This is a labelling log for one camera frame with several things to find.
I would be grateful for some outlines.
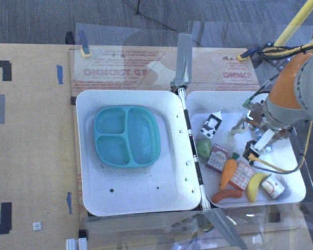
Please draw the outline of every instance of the white tray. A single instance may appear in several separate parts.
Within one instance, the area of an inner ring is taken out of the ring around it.
[[[221,110],[223,120],[215,136],[211,139],[212,145],[217,143],[228,149],[231,154],[232,152],[238,153],[240,155],[238,160],[248,164],[248,161],[242,157],[242,153],[245,149],[246,142],[255,140],[256,138],[252,136],[249,130],[242,134],[235,134],[234,136],[230,134],[230,130],[236,125],[242,114],[248,112],[242,104],[252,94],[253,92],[234,91],[194,91],[189,93],[186,102],[195,141],[205,139],[200,133],[201,127],[211,113]],[[275,142],[272,148],[272,152],[263,154],[260,158],[283,169],[290,170],[297,166],[297,160],[289,139]],[[219,183],[221,174],[208,168],[206,162],[206,159],[200,158],[204,189],[208,199],[211,201],[212,195],[220,190]],[[304,199],[306,188],[300,171],[288,175],[274,175],[286,186],[286,190],[278,199],[274,200],[260,187],[257,199],[254,203],[250,202],[246,193],[244,193],[241,198],[226,198],[215,205],[223,208],[244,207],[297,203]]]
[[[103,107],[136,105],[156,118],[159,159],[148,167],[115,168],[97,156],[93,121]],[[95,216],[191,210],[201,200],[182,104],[170,91],[87,90],[76,100],[82,198]]]

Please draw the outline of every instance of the green vegetable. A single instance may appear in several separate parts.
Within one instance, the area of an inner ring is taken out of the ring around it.
[[[196,143],[198,156],[208,159],[211,155],[211,141],[209,139]]]

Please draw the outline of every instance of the small carton box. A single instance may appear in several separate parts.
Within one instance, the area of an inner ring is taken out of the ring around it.
[[[207,162],[207,167],[221,173],[224,169],[225,162],[228,159],[228,155],[229,151],[226,148],[214,144]]]
[[[230,185],[244,191],[248,185],[249,179],[253,174],[254,170],[250,166],[240,161],[235,173],[231,177]]]

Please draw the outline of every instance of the carrot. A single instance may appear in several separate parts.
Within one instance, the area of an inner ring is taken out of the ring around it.
[[[234,158],[229,158],[226,160],[223,172],[221,174],[220,179],[220,189],[225,189],[226,185],[229,183],[229,181],[232,178],[232,175],[234,174],[236,168],[238,166],[238,163]]]
[[[221,190],[213,195],[212,202],[215,204],[218,203],[220,200],[228,197],[240,198],[242,194],[243,191],[240,191],[238,189]]]

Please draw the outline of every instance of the yellow pole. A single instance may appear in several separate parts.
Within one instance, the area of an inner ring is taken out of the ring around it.
[[[307,0],[283,33],[275,41],[274,46],[283,46],[296,32],[299,26],[305,21],[308,15],[313,11],[313,0]]]

